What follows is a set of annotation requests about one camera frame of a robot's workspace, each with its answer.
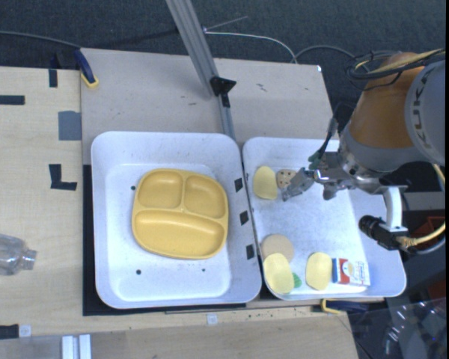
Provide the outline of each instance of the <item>transparent bottle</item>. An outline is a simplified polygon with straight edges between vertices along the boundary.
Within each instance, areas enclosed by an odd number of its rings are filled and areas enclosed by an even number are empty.
[[[32,270],[37,252],[13,236],[0,234],[0,275],[12,275],[21,270]]]

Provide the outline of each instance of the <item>robotic arm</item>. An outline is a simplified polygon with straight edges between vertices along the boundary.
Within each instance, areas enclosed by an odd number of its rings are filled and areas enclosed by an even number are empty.
[[[325,151],[337,128],[333,118],[323,148],[310,158],[309,169],[291,179],[282,198],[289,200],[315,182],[323,185],[325,200],[343,189],[383,194],[388,217],[381,227],[402,231],[400,191],[406,187],[383,185],[380,178],[408,162],[445,166],[445,51],[397,53],[367,75],[377,77],[367,83],[340,134],[338,151]]]

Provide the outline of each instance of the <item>black connector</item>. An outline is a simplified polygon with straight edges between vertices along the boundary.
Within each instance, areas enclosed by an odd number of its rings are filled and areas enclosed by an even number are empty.
[[[398,236],[408,236],[407,231],[389,231],[381,226],[384,221],[381,218],[376,218],[371,215],[365,215],[359,220],[359,229],[377,241],[379,245],[388,250],[397,250],[401,247],[400,243],[396,240]]]

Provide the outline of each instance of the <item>small box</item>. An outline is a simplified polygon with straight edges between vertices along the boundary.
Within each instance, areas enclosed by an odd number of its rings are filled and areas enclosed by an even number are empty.
[[[364,261],[352,261],[346,258],[333,258],[332,281],[354,286],[369,286],[369,266]]]

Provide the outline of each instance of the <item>white tray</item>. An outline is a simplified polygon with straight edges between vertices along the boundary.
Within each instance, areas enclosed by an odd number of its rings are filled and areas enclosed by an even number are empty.
[[[245,303],[262,280],[238,146],[201,133],[106,132],[91,146],[96,286],[114,308]],[[220,182],[229,206],[225,247],[207,260],[145,251],[132,234],[133,187],[155,168],[177,168]],[[242,188],[235,185],[242,180]]]
[[[264,200],[253,192],[253,176],[266,165],[278,172],[297,171],[309,165],[308,157],[323,144],[323,140],[294,138],[252,138],[243,147],[246,185],[252,209],[257,242],[269,234],[284,234],[295,248],[291,269],[303,284],[289,294],[276,297],[284,300],[330,298],[381,298],[398,296],[406,288],[406,273],[398,251],[387,251],[358,229],[363,215],[385,219],[383,197],[362,190],[339,191],[337,197],[325,201],[323,186],[313,184],[305,193],[290,198]],[[328,151],[336,150],[337,141],[329,143]],[[331,257],[366,260],[370,267],[369,287],[330,283],[323,291],[305,282],[306,262],[313,252],[322,251]]]

